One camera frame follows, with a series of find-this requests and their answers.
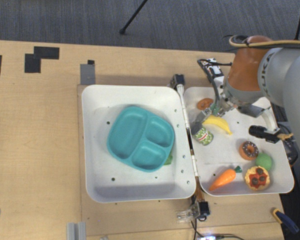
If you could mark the white plastic tray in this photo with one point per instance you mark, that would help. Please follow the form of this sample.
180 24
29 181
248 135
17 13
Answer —
222 156
100 179

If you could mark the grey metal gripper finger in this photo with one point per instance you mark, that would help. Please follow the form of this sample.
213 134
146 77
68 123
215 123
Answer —
208 113
199 119

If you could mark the green ball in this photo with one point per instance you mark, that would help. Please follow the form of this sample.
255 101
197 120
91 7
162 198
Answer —
264 161

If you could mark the green and white can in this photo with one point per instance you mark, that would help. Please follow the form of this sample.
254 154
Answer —
204 136

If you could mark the yellow banana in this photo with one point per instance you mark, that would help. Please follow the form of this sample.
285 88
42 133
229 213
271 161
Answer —
220 122

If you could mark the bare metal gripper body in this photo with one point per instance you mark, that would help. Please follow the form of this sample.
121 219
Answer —
225 105

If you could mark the brown doughnut with sprinkles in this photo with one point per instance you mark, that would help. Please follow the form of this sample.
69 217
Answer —
248 150

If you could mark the orange carrot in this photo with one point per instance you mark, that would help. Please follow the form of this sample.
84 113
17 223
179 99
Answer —
223 179

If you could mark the black cylinder on white bracket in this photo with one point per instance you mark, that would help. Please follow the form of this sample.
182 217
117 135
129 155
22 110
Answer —
261 132

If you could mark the yellow pizza slice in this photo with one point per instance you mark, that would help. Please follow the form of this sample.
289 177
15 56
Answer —
257 178

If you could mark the brown biscuit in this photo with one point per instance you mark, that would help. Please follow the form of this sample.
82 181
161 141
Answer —
204 104

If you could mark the teal divided plate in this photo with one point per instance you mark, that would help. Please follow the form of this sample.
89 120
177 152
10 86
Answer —
137 136

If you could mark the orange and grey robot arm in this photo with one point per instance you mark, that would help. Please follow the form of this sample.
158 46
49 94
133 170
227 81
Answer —
277 79

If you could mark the green toy leaf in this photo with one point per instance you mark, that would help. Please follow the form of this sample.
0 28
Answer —
169 160

